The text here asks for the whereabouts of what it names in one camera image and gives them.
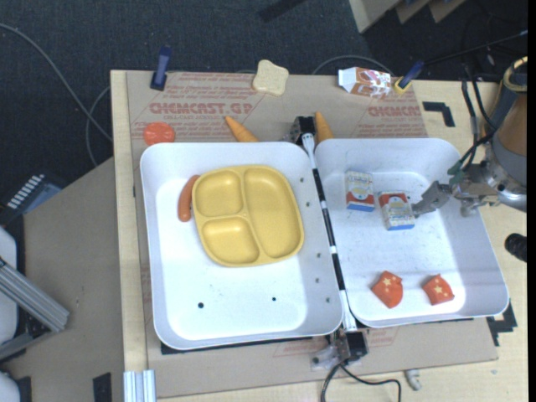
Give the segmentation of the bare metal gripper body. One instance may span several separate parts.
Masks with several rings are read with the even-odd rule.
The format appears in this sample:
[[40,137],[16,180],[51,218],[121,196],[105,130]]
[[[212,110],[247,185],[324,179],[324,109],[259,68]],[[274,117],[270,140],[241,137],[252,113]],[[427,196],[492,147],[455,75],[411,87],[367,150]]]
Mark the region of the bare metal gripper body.
[[468,169],[450,169],[451,194],[461,201],[474,201],[479,206],[503,204],[521,212],[527,211],[527,189],[495,162],[471,164]]

